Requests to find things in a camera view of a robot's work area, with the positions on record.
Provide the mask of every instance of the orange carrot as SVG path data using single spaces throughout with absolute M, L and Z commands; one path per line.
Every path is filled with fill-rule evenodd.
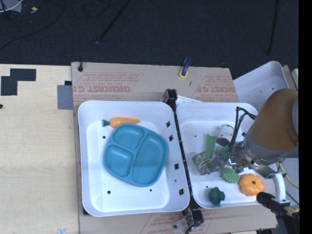
M 111 127 L 115 128 L 123 123 L 136 124 L 139 122 L 140 122 L 139 119 L 134 119 L 134 118 L 113 117 L 111 118 L 110 121 L 103 120 L 103 127 L 110 125 Z

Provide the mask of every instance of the black cable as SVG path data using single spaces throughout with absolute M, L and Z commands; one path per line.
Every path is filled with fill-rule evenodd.
M 51 3 L 55 3 L 55 4 L 62 4 L 62 3 L 59 3 L 59 2 L 55 2 L 55 1 L 52 1 L 52 0 L 48 0 L 49 2 Z M 97 0 L 98 2 L 100 2 L 100 4 L 98 3 L 94 3 L 94 2 L 89 2 L 89 3 L 85 3 L 83 5 L 78 5 L 78 4 L 75 4 L 75 1 L 77 0 L 73 0 L 72 3 L 67 3 L 66 5 L 68 6 L 71 6 L 72 7 L 72 11 L 73 11 L 73 14 L 75 17 L 77 17 L 78 19 L 80 20 L 88 20 L 90 19 L 91 17 L 97 17 L 97 16 L 100 16 L 101 14 L 103 14 L 104 12 L 106 12 L 107 9 L 113 9 L 115 11 L 118 11 L 118 9 L 114 8 L 112 5 L 119 5 L 118 3 L 109 3 L 109 2 L 106 2 L 105 0 Z M 96 14 L 92 14 L 91 11 L 87 8 L 89 6 L 97 6 L 99 8 L 102 8 L 102 11 L 96 13 Z M 129 9 L 131 9 L 132 11 L 134 11 L 134 17 L 127 17 L 125 16 L 124 14 L 121 14 L 121 16 L 124 16 L 125 18 L 128 18 L 128 19 L 133 19 L 136 17 L 136 11 L 134 8 L 130 7 L 130 6 L 127 6 Z M 77 10 L 76 9 L 81 9 L 82 12 L 87 16 L 86 18 L 83 18 L 83 17 L 80 17 L 78 16 L 78 13 L 77 13 Z
M 1 5 L 2 5 L 4 14 L 6 15 L 6 17 L 14 24 L 14 26 L 17 26 L 15 22 L 12 20 L 12 18 L 9 16 L 9 14 L 7 13 L 3 0 L 0 0 L 0 1 L 1 1 Z
M 6 46 L 8 46 L 9 44 L 11 44 L 11 43 L 13 43 L 13 42 L 15 42 L 15 41 L 17 41 L 17 40 L 21 40 L 21 39 L 24 39 L 24 38 L 33 36 L 33 35 L 35 35 L 35 34 L 37 34 L 37 33 L 39 33 L 39 32 L 42 32 L 42 31 L 44 31 L 44 30 L 50 28 L 51 26 L 53 26 L 53 25 L 59 20 L 59 18 L 62 16 L 62 14 L 64 13 L 64 11 L 65 11 L 65 6 L 63 6 L 62 11 L 61 11 L 60 14 L 57 16 L 57 18 L 56 18 L 54 21 L 52 21 L 52 23 L 50 23 L 49 25 L 47 25 L 47 26 L 45 26 L 45 27 L 43 27 L 43 28 L 41 28 L 41 29 L 39 29 L 39 30 L 37 30 L 37 31 L 35 31 L 35 32 L 29 33 L 29 34 L 26 34 L 26 35 L 24 35 L 24 36 L 22 36 L 22 37 L 15 38 L 15 39 L 13 39 L 13 40 L 8 41 L 8 42 L 5 43 L 2 47 L 0 47 L 0 51 L 1 51 L 2 49 L 4 49 Z
M 239 119 L 238 119 L 238 112 L 242 110 L 244 112 L 244 114 L 242 114 Z M 240 124 L 242 122 L 242 120 L 244 119 L 245 115 L 248 115 L 251 119 L 255 120 L 256 116 L 249 113 L 246 109 L 241 108 L 241 107 L 236 107 L 236 117 L 235 117 L 235 126 L 234 126 L 234 132 L 233 132 L 233 136 L 232 139 L 229 143 L 229 149 L 232 150 L 232 148 L 234 147 L 235 144 L 235 140 L 238 134 L 238 130 L 240 127 Z
M 274 33 L 275 33 L 275 28 L 276 28 L 277 12 L 278 12 L 278 8 L 279 8 L 279 1 L 280 0 L 275 0 L 273 25 L 272 25 L 272 30 L 271 30 L 271 38 L 270 38 L 269 49 L 267 51 L 267 56 L 269 56 L 271 54 L 271 50 L 272 50 Z
M 47 2 L 47 0 L 44 0 L 40 5 L 36 5 L 36 8 L 37 9 L 40 9 L 41 7 L 42 7 L 42 5 L 44 4 L 44 3 L 46 3 Z M 28 16 L 30 16 L 32 13 L 31 12 L 29 12 L 29 13 L 26 13 L 26 14 L 24 14 L 24 15 L 18 15 L 18 14 L 14 14 L 14 18 L 16 19 L 16 18 L 24 18 L 24 17 L 28 17 Z
M 102 41 L 102 39 L 104 38 L 104 36 L 107 34 L 107 32 L 110 30 L 110 28 L 113 26 L 113 24 L 117 21 L 117 19 L 120 17 L 120 15 L 122 14 L 122 12 L 125 10 L 125 8 L 128 6 L 128 4 L 131 2 L 131 0 L 127 0 L 125 2 L 125 4 L 123 5 L 123 7 L 119 10 L 119 12 L 117 13 L 117 15 L 114 17 L 114 19 L 110 22 L 110 24 L 107 26 L 107 28 L 104 30 L 104 32 L 102 33 L 102 35 L 99 37 L 99 40 L 97 41 L 97 43 L 99 43 L 100 41 Z

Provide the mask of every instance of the orange pumpkin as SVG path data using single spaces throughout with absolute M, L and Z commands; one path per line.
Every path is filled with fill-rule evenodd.
M 254 174 L 244 174 L 239 180 L 242 193 L 247 196 L 255 196 L 263 190 L 261 178 Z

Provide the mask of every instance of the blue divided plate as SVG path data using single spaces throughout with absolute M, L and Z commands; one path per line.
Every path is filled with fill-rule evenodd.
M 157 182 L 165 166 L 168 144 L 156 132 L 124 123 L 113 131 L 104 150 L 106 169 L 117 178 L 136 186 Z

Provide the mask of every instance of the toy vegetable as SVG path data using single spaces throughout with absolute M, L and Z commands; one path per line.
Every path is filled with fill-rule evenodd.
M 242 193 L 247 196 L 255 196 L 263 190 L 263 184 L 260 177 L 254 174 L 244 174 L 239 180 Z
M 216 136 L 211 136 L 207 134 L 206 136 L 206 157 L 212 158 L 215 150 L 215 142 L 216 142 Z
M 198 168 L 199 172 L 204 175 L 207 174 L 207 170 L 206 170 L 206 165 L 210 162 L 210 159 L 208 159 L 206 157 L 206 153 L 202 152 L 198 155 L 196 155 L 193 158 L 193 162 L 196 165 L 196 167 Z
M 210 202 L 212 202 L 214 205 L 219 205 L 221 201 L 225 199 L 224 192 L 220 191 L 218 187 L 212 188 L 208 193 L 208 196 Z
M 139 119 L 134 119 L 134 118 L 123 118 L 123 117 L 113 117 L 111 118 L 110 121 L 107 121 L 107 120 L 103 120 L 103 127 L 105 126 L 111 126 L 111 127 L 117 127 L 123 123 L 133 123 L 133 124 L 136 124 L 136 123 L 139 123 L 140 120 Z
M 230 167 L 226 167 L 221 172 L 222 178 L 228 183 L 237 183 L 240 176 Z

